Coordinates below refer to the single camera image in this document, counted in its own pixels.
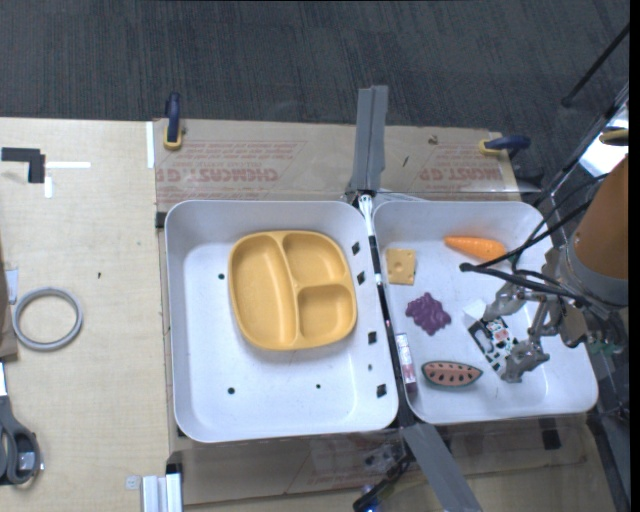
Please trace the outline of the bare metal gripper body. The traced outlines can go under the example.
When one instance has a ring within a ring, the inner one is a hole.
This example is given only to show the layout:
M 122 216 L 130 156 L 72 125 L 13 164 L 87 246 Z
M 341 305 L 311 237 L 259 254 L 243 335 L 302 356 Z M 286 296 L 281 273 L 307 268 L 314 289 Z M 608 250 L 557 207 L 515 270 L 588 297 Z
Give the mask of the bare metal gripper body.
M 589 329 L 582 308 L 587 298 L 586 289 L 571 267 L 567 249 L 548 250 L 542 271 L 551 284 L 555 283 L 556 287 L 567 292 L 567 295 L 557 296 L 550 310 L 563 343 L 570 348 L 586 343 Z

